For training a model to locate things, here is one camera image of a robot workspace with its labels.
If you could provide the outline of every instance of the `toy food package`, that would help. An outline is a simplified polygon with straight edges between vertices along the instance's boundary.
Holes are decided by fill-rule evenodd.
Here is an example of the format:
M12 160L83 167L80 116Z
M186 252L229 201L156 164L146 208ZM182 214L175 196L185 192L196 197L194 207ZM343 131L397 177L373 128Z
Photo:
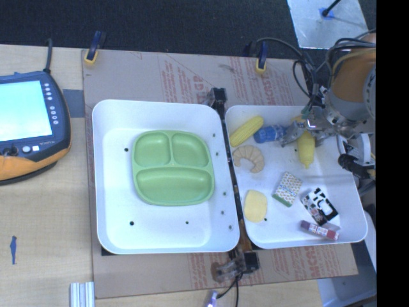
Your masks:
M272 197L285 204L285 206L291 207L301 188L301 184L302 181L299 178L286 171Z
M312 224L304 220L301 221L301 228L327 239L331 239L334 241L338 240L339 234L336 231L329 230L328 228L322 228L316 224Z
M338 215L338 211L319 187L301 197L301 202L318 225L323 225Z

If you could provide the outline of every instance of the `black carpet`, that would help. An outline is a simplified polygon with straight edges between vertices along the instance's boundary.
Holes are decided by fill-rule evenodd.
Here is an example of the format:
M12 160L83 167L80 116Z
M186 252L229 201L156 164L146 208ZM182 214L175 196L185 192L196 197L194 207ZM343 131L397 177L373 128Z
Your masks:
M359 3L375 28L376 0ZM298 47L287 0L0 0L0 10L0 44L88 48L99 30L104 49L241 56L264 36ZM275 45L268 57L294 54Z

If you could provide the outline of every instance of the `white tray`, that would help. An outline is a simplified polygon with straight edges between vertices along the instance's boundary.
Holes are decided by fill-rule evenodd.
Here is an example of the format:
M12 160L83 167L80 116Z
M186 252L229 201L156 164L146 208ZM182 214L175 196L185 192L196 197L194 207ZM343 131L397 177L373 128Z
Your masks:
M96 223L114 254L224 252L240 236L219 115L208 106L103 100L92 114ZM208 145L215 175L212 197L198 205L150 205L132 180L132 143L149 130L184 130Z
M233 106L226 113L226 126L233 133L241 124L253 116L264 118L264 126L290 125L298 116L300 107L288 106ZM235 173L242 206L249 189L262 192L268 200L266 221L252 223L245 218L249 238L264 249L340 244L358 242L365 238L367 223L353 175L338 165L339 152L336 138L328 138L315 149L314 162L305 169L297 155L294 141L285 147L279 142L256 143L249 138L243 145L255 145L265 158L265 168L260 173L251 173L252 163L242 159ZM291 207L272 198L285 171L301 179L302 186ZM331 223L341 227L337 241L327 240L300 229L301 220L314 223L313 218L300 202L300 197L320 187L337 209L339 215Z

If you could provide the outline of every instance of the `toy bread slice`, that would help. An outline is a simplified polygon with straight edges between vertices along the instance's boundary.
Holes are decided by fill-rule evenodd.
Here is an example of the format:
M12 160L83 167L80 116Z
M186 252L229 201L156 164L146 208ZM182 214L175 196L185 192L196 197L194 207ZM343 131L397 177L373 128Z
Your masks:
M256 190L249 190L244 201L244 216L250 222L258 223L267 214L267 197Z

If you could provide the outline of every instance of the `green plate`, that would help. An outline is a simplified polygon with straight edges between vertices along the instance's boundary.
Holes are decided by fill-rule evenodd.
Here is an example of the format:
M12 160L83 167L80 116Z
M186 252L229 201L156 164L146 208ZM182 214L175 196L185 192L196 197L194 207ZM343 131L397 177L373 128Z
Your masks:
M132 147L132 174L140 198L152 205L202 203L212 196L215 186L207 144L189 132L141 134Z

